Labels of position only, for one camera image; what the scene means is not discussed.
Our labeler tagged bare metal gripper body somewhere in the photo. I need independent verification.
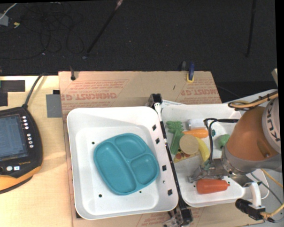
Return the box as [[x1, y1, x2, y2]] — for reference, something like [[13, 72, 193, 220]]
[[200, 157, 252, 189]]

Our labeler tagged orange plastic bottle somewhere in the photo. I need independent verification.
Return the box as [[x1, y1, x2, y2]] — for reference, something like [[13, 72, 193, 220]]
[[196, 177, 231, 195]]

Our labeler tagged yellow banana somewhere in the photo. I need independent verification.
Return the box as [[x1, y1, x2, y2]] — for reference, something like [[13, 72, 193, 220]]
[[195, 136, 211, 163]]

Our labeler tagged toy pizza slice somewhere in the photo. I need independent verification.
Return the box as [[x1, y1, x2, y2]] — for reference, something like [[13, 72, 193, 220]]
[[173, 150, 199, 164]]

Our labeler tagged white plastic tray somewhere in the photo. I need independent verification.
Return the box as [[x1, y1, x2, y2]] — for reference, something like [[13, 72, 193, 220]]
[[160, 101, 270, 209], [66, 103, 180, 221]]

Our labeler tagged tan round biscuit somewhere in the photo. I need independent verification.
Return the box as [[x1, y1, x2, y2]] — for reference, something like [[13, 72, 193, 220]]
[[179, 133, 200, 156]]

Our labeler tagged green rounded toy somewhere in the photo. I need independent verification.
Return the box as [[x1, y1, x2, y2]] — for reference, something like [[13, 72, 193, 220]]
[[218, 133, 232, 149]]

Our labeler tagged orange toy carrot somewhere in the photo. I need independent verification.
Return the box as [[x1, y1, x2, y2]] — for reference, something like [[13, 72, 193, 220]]
[[182, 127, 209, 140]]

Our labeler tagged green toy broccoli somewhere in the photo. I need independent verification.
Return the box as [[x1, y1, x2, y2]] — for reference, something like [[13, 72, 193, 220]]
[[165, 120, 185, 156]]

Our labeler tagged blue divided plate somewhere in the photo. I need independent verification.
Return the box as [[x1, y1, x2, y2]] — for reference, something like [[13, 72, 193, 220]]
[[92, 131, 161, 197]]

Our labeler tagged brown cardboard board red print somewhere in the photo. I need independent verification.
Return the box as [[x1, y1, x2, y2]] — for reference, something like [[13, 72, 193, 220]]
[[57, 63, 263, 227]]

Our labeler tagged black block with thin wires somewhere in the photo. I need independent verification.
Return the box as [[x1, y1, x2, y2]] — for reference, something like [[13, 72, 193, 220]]
[[148, 93, 163, 109], [176, 207, 194, 227]]

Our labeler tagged black cylinder on white bracket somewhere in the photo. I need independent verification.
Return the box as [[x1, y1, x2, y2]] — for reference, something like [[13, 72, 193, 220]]
[[234, 180, 267, 222]]

